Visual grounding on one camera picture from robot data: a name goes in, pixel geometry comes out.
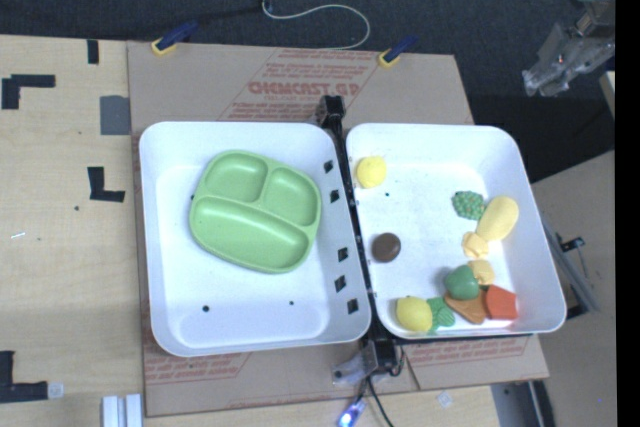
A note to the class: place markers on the green grapes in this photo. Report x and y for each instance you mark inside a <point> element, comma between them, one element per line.
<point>468,205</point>

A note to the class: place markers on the green lettuce leaf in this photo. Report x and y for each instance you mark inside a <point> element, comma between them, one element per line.
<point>442,313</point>

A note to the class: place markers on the small yellow lumpy toy food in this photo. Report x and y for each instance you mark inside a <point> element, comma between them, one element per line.
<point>473,245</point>
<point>482,271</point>

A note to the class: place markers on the brown pizza slice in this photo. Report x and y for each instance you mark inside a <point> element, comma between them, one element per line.
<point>468,308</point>

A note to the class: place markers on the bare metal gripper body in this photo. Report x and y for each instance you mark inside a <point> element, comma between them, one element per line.
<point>582,45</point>

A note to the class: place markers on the brown round biscuit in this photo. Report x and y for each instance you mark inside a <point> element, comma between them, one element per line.
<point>385,247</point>

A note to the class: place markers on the white plastic tray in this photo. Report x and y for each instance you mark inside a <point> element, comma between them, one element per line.
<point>240,310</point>
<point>430,225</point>

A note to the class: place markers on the large yellow rounded toy food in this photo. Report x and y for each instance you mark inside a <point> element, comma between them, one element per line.
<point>497,218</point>

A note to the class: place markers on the green pepper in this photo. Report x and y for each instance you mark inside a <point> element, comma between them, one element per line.
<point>462,283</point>

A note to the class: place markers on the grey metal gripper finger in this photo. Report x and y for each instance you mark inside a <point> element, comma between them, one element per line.
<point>558,86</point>
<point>534,81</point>

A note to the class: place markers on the brown cardboard board red print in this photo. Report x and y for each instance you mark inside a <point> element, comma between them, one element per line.
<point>210,85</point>

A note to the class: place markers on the orange carrot piece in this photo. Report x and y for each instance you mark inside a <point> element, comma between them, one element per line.
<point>501,303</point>

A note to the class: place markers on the yellow lemon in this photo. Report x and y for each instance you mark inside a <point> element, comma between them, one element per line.
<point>371,172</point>
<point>413,313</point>

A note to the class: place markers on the green divided plate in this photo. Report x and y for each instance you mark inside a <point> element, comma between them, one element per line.
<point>250,225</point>

